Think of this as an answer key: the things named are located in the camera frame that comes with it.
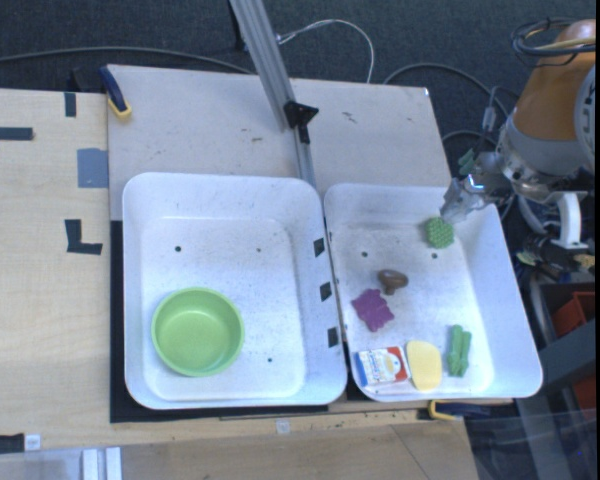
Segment green bowl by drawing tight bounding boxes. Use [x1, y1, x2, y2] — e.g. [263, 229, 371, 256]
[150, 286, 246, 379]

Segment pale flat board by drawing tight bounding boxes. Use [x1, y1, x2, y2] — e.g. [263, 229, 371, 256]
[107, 64, 514, 422]

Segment white red blue carton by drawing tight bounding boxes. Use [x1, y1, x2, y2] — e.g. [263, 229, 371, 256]
[354, 345, 413, 389]

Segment green toy asparagus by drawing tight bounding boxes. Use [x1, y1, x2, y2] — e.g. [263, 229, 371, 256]
[446, 323, 474, 379]

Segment green toy grapes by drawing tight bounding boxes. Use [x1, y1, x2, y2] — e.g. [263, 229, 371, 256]
[424, 216, 456, 251]

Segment purple toy grapes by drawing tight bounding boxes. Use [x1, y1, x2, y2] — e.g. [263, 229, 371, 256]
[350, 287, 396, 334]

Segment yellow rounded toy slice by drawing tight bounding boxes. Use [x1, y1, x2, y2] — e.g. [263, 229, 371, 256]
[405, 339, 444, 394]

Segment white plastic tray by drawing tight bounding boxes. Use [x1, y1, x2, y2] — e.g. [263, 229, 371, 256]
[121, 171, 349, 411]
[323, 182, 545, 404]

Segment brown toy mushroom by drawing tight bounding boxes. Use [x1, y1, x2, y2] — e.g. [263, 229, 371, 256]
[377, 268, 410, 297]

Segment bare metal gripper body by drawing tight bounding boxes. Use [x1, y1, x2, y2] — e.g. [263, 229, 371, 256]
[471, 150, 552, 204]

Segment black cylinder on white bracket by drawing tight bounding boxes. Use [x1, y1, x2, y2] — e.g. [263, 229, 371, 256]
[524, 191, 590, 269]

